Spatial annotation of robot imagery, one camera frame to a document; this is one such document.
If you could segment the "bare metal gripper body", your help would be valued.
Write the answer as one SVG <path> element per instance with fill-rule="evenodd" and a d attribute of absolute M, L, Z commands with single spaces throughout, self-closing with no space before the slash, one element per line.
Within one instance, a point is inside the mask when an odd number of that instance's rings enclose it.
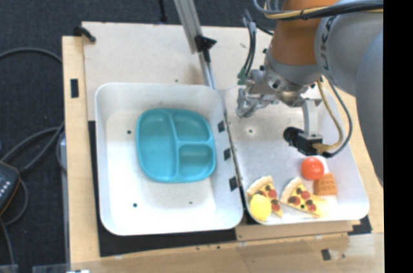
<path fill-rule="evenodd" d="M 303 94 L 308 89 L 308 85 L 293 84 L 271 70 L 253 69 L 245 83 L 245 94 L 249 101 L 251 97 L 264 96 L 270 104 L 280 101 L 291 107 L 301 105 Z"/>

